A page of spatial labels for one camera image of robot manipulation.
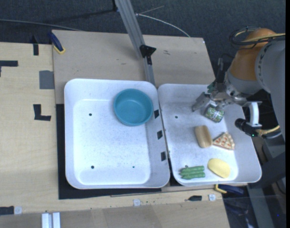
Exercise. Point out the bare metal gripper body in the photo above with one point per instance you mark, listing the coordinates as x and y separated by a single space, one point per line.
222 94

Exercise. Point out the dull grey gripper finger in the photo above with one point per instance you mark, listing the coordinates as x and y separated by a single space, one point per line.
220 106
200 101

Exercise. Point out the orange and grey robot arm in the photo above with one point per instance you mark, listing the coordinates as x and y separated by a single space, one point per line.
244 63

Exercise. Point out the green and white can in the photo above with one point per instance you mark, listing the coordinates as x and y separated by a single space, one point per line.
214 115

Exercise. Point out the tan bread bun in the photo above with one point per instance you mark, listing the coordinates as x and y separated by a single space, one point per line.
203 136

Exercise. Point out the pizza slice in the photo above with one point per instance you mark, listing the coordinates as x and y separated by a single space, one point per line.
224 142

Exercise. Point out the white plastic tray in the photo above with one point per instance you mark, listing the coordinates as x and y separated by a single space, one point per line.
183 139
107 146

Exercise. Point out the yellow lemon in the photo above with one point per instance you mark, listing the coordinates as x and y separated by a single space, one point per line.
219 168

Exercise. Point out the teal bowl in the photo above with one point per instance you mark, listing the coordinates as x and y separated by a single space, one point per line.
133 108

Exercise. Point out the green beans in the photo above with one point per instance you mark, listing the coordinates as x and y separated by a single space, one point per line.
192 172

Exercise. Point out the pale wood board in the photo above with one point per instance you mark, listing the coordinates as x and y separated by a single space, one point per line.
99 56

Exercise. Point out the black cylinder on white bracket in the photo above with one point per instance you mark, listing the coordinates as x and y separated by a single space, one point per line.
247 125

